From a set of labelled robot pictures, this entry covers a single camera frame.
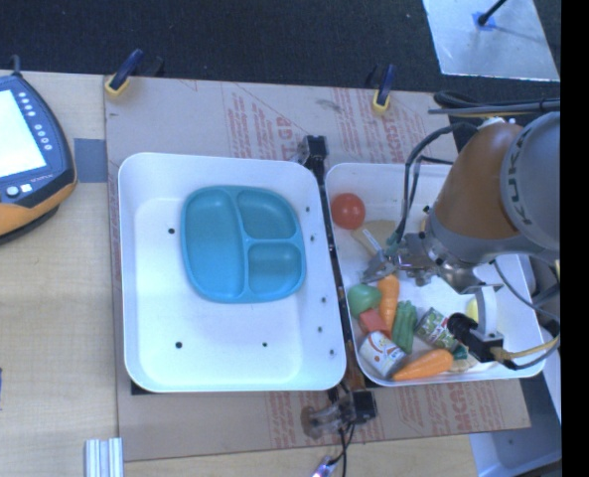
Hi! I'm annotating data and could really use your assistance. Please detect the white and orange can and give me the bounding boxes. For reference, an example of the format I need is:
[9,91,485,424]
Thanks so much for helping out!
[357,330,407,380]

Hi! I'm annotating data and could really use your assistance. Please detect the brown cardboard board red print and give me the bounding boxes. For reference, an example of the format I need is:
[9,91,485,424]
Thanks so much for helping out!
[103,76,532,461]

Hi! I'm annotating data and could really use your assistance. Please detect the beige bread slice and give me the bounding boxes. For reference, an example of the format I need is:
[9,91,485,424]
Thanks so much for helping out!
[351,219,397,258]

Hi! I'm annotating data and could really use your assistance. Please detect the red ball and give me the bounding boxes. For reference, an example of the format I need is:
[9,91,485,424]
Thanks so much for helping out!
[330,192,367,230]

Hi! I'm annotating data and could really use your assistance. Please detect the red cube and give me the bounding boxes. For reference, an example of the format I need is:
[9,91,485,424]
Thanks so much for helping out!
[359,308,390,340]

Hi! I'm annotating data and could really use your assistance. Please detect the beige biscuit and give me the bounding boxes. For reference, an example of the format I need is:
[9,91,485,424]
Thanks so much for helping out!
[446,355,480,374]

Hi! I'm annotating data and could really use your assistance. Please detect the green can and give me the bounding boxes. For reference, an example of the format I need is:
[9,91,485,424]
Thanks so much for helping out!
[413,307,460,353]

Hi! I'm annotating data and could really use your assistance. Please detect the small orange carrot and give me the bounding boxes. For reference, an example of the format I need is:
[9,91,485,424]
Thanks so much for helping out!
[376,273,401,335]

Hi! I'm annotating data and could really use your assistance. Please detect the black cylinder on white bracket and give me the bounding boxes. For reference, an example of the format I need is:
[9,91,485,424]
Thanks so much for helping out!
[446,285,507,365]

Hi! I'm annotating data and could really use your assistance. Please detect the green pepper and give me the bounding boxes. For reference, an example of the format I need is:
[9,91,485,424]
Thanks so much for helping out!
[346,283,383,319]

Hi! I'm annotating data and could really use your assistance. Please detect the white plastic tray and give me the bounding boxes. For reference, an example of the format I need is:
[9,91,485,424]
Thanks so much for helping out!
[117,151,349,394]
[323,161,547,389]

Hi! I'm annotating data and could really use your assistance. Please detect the large orange carrot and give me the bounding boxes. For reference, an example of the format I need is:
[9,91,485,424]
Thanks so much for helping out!
[391,348,455,383]

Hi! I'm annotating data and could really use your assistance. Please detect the black block with thin wires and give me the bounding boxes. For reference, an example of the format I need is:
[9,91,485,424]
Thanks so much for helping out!
[351,390,378,423]
[301,134,329,169]

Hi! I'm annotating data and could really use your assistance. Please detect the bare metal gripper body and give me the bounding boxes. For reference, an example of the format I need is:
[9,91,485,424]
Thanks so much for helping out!
[395,233,477,295]

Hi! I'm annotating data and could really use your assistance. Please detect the blue divided plate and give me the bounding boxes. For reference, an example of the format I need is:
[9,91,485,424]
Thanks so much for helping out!
[180,185,307,304]

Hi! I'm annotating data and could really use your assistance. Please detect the green bean pods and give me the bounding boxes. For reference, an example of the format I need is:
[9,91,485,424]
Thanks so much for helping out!
[390,299,419,355]

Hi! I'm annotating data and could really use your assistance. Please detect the thin black and white rod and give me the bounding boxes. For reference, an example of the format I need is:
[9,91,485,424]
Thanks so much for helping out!
[311,159,358,393]

